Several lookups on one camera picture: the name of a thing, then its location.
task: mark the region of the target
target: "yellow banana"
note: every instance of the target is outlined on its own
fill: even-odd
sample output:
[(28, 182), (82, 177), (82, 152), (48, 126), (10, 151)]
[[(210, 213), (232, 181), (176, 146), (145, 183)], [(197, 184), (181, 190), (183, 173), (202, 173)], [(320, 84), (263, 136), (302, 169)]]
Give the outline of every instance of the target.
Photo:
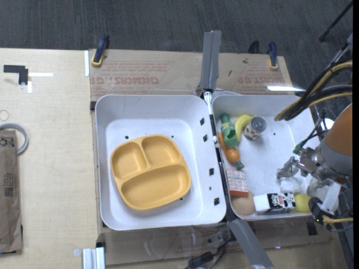
[(252, 118), (253, 117), (248, 114), (243, 114), (243, 115), (239, 116), (234, 121), (233, 125), (236, 129), (236, 136), (237, 136), (238, 142), (240, 141), (243, 129), (245, 128), (246, 125), (249, 124), (249, 122), (251, 121)]

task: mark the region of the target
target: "brown package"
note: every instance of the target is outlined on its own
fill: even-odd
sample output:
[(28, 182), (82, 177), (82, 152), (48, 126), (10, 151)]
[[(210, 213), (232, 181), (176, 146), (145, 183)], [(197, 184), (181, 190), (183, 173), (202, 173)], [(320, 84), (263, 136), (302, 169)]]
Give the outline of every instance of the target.
[(0, 131), (0, 252), (22, 247), (16, 131)]

